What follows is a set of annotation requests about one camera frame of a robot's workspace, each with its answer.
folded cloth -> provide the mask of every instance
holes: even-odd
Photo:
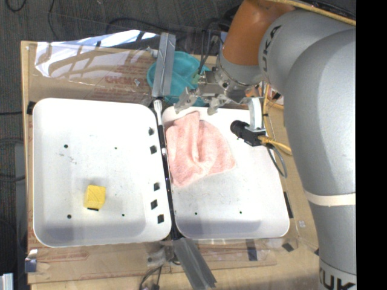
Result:
[[[172,183],[184,187],[206,175],[235,166],[222,133],[199,112],[179,118],[166,130],[169,170]]]

gray carpet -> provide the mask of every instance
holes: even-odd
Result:
[[[10,0],[13,7],[23,0]],[[221,17],[242,0],[55,0],[51,17],[54,33],[47,21],[51,0],[27,0],[25,7],[10,11],[4,0],[0,4],[0,139],[22,139],[21,40],[76,40],[105,33],[106,23],[114,18],[133,17],[161,27],[183,25],[202,27],[209,18]],[[356,0],[320,0],[356,13]],[[124,28],[154,32],[160,29],[135,21],[116,23]],[[13,145],[0,145],[0,178],[15,175]],[[0,181],[0,220],[16,229],[16,185]],[[9,228],[3,230],[5,235]],[[0,260],[4,259],[5,245],[0,243]],[[14,270],[12,264],[0,266],[0,275]]]

teal plastic object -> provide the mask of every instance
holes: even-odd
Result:
[[[174,56],[174,67],[172,69],[171,93],[164,97],[165,102],[170,105],[179,101],[179,95],[184,91],[185,87],[196,89],[198,84],[193,82],[193,75],[197,72],[200,61],[184,51],[176,51]],[[156,62],[151,65],[146,74],[148,85],[153,87],[155,79]],[[202,72],[209,71],[209,68],[203,66]],[[204,106],[205,102],[197,98],[193,106]]]

white tray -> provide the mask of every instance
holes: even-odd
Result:
[[[156,119],[145,106],[39,101],[33,109],[33,177],[34,232],[44,245],[154,242],[171,230]],[[83,206],[89,184],[106,187],[99,211]]]
[[[236,161],[228,172],[204,177],[187,187],[172,185],[175,218],[179,231],[192,239],[259,239],[283,236],[289,228],[288,211],[279,173],[267,149],[251,147],[231,133],[234,120],[250,122],[249,112],[189,108],[178,115],[174,108],[163,113],[165,128],[175,119],[200,112],[225,136]]]

yellow cube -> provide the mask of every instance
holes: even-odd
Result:
[[[85,192],[85,201],[83,206],[93,210],[99,210],[105,203],[106,188],[101,186],[89,185]]]

